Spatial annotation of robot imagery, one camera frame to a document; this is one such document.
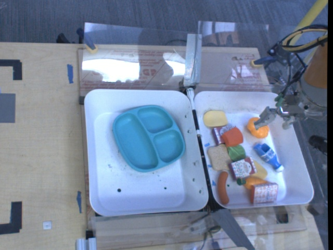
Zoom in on tan bread slice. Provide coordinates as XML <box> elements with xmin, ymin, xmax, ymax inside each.
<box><xmin>207</xmin><ymin>144</ymin><xmax>233</xmax><ymax>172</ymax></box>

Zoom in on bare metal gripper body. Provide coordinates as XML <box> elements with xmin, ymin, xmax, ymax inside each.
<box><xmin>275</xmin><ymin>101</ymin><xmax>328</xmax><ymax>120</ymax></box>

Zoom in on orange carrot with green top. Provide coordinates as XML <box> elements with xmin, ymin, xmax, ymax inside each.
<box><xmin>236</xmin><ymin>176</ymin><xmax>269</xmax><ymax>191</ymax></box>

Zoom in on orange toy pepper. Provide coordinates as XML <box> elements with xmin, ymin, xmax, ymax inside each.
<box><xmin>246</xmin><ymin>117</ymin><xmax>271</xmax><ymax>140</ymax></box>

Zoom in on blue divided plate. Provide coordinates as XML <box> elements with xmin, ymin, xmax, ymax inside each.
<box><xmin>112</xmin><ymin>105</ymin><xmax>186</xmax><ymax>173</ymax></box>

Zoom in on white printed red carton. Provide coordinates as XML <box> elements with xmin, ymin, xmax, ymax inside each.
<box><xmin>228</xmin><ymin>156</ymin><xmax>258</xmax><ymax>181</ymax></box>

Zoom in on black cylinder on white bracket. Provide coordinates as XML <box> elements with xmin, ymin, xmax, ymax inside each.
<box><xmin>308</xmin><ymin>134</ymin><xmax>328</xmax><ymax>155</ymax></box>

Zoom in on blue bottle with white cap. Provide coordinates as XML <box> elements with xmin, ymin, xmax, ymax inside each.
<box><xmin>253</xmin><ymin>142</ymin><xmax>285</xmax><ymax>173</ymax></box>

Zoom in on yellow oval biscuit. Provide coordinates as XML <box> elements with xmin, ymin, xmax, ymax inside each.
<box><xmin>251</xmin><ymin>160</ymin><xmax>268</xmax><ymax>180</ymax></box>
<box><xmin>202</xmin><ymin>110</ymin><xmax>229</xmax><ymax>128</ymax></box>

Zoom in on orange cylinder toy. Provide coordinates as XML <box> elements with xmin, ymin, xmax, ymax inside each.
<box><xmin>221</xmin><ymin>126</ymin><xmax>245</xmax><ymax>148</ymax></box>

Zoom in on red and white carton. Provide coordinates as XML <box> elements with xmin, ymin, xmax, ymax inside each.
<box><xmin>211</xmin><ymin>123</ymin><xmax>236</xmax><ymax>146</ymax></box>

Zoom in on orange printed carton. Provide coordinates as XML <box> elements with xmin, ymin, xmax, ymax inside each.
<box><xmin>250</xmin><ymin>182</ymin><xmax>279</xmax><ymax>205</ymax></box>

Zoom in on orange brown sausage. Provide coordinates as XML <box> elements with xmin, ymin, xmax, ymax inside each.
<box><xmin>217</xmin><ymin>170</ymin><xmax>230</xmax><ymax>206</ymax></box>

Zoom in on green toy vegetable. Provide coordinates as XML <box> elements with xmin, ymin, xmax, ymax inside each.
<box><xmin>227</xmin><ymin>144</ymin><xmax>247</xmax><ymax>162</ymax></box>

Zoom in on white plastic tray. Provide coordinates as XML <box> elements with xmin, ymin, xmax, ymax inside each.
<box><xmin>83</xmin><ymin>89</ymin><xmax>210</xmax><ymax>217</ymax></box>
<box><xmin>194</xmin><ymin>91</ymin><xmax>315</xmax><ymax>210</ymax></box>

